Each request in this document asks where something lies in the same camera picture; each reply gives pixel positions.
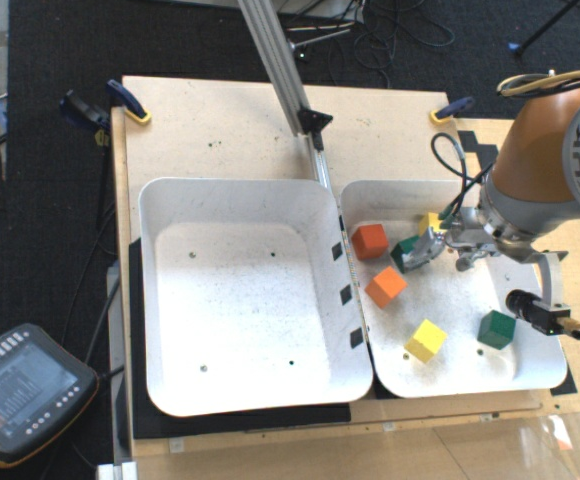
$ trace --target screen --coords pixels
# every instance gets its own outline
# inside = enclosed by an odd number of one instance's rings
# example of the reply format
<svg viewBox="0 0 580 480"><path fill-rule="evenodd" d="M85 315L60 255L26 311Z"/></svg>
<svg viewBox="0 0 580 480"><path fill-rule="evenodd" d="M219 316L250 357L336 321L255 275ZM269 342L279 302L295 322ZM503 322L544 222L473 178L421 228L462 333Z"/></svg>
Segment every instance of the screen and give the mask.
<svg viewBox="0 0 580 480"><path fill-rule="evenodd" d="M77 377L34 343L25 343L0 361L0 431L11 437Z"/></svg>

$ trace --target table surface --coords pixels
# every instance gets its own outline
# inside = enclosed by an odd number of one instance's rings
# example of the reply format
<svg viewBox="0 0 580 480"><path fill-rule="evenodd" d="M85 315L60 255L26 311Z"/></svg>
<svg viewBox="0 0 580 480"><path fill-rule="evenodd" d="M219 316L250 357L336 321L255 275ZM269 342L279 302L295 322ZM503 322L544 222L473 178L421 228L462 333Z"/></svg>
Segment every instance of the table surface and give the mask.
<svg viewBox="0 0 580 480"><path fill-rule="evenodd" d="M130 341L128 326L128 245L140 236L137 201L141 188L154 178L169 176L305 179L311 177L311 168L305 139L291 134L270 84L147 77L125 77L123 83L153 114L151 123L142 127L125 117L121 109L115 108L112 112L128 365L130 349L137 346ZM440 127L434 126L428 114L447 105L445 93L316 86L307 86L306 93L312 108L334 116L323 136L332 190L337 199L343 187L357 179L457 179L434 159L430 138L439 131L457 137L457 130L469 130L475 132L479 143L500 146L512 124L510 120L455 119ZM468 154L468 167L472 173L479 170L476 155ZM580 221L565 223L539 240L536 248L570 252L562 263L564 296L573 308L573 316L580 320ZM306 452L315 446L325 450L331 439L349 439L352 443L363 438L364 449L376 445L370 455L389 468L394 464L385 453L379 453L386 446L393 446L381 437L386 429L439 428L482 421L484 415L493 413L501 419L539 418L555 411L578 413L580 342L558 339L577 393L553 397L546 389L394 400L377 400L370 393L352 402L350 424L190 436L185 438L185 450L203 452L209 460L208 466L206 469L198 466L198 471L212 473L210 462L222 450L243 448L245 451L254 446L258 456L266 450L275 451L276 448L261 447L264 438L267 444L276 443L282 453ZM126 367L125 372L128 400L132 400L130 368ZM131 425L130 410L128 418ZM183 442L183 438L179 441L132 440L130 451L141 475L145 473L150 478L151 473L159 471L174 478L178 466L172 464L183 459L171 452L181 451ZM430 453L434 453L434 444L431 446ZM331 460L324 458L314 467L326 468L325 471L331 467Z"/></svg>

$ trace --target black floor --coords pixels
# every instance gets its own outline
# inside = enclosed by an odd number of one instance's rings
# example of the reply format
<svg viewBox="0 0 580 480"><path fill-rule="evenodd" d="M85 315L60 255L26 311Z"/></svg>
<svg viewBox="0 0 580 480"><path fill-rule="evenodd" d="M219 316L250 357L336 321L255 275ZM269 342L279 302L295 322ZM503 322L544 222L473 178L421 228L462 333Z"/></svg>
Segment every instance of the black floor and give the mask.
<svg viewBox="0 0 580 480"><path fill-rule="evenodd" d="M507 49L508 42L530 37L565 0L424 0L418 6L421 0L375 1L374 12L368 7L368 28L355 27L336 42L310 49L308 62L298 63L304 83L445 91L450 100L475 98L466 117L508 119L521 102L496 95L501 80L580 69L580 6L523 57ZM295 42L307 37L291 35ZM62 120L59 100L75 89L89 103L108 108L105 82L123 74L267 77L239 11L168 3L10 0L9 51L7 182L0 176L0 333L32 322L60 340L72 311L65 347L83 358L105 302L106 270L115 261L106 252L114 249L114 225L97 247L102 152L87 132ZM112 191L110 179L106 204ZM93 360L100 372L107 369L106 346L104 337ZM94 464L111 462L110 421L104 393L62 447L0 471L0 479L40 478L55 453L46 478L93 478L71 443Z"/></svg>

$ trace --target blue clamp handle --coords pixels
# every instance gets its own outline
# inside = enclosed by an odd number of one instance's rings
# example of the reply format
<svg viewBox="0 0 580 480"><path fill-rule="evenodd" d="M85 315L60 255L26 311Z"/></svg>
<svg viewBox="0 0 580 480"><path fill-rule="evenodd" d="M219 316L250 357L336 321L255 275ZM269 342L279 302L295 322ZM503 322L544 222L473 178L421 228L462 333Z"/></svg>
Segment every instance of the blue clamp handle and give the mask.
<svg viewBox="0 0 580 480"><path fill-rule="evenodd" d="M134 95L121 85L116 80L108 80L106 84L106 92L117 98L126 107L126 114L132 117L139 124L146 124L150 121L152 115L146 109L143 108L141 103L134 97Z"/></svg>
<svg viewBox="0 0 580 480"><path fill-rule="evenodd" d="M469 110L474 106L474 98L472 96L467 96L461 98L460 100L453 101L448 106L443 107L441 110L432 112L430 118L435 123L445 123L453 116L457 115L459 112L464 110Z"/></svg>

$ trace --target white tray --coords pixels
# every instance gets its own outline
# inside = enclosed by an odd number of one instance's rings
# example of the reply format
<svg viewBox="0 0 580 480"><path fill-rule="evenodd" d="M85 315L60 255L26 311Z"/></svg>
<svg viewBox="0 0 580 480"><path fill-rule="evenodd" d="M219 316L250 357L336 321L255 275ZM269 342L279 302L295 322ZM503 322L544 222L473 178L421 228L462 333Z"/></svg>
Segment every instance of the white tray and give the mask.
<svg viewBox="0 0 580 480"><path fill-rule="evenodd" d="M161 411L339 403L368 391L329 191L311 180L160 178L141 191L139 212L147 389Z"/></svg>
<svg viewBox="0 0 580 480"><path fill-rule="evenodd" d="M567 364L557 338L517 321L513 342L499 351L477 341L481 318L491 310L513 316L505 297L519 288L540 294L531 265L500 256L478 260L458 272L456 253L406 273L408 287L379 309L365 293L370 280L388 265L389 252L401 240L418 234L427 212L443 209L459 186L442 181L356 181L342 191L341 211L348 236L362 224L383 224L389 250L378 259L359 261L354 269L375 371L382 384L401 397L542 389L559 385ZM404 345L424 318L448 337L428 363L406 354Z"/></svg>

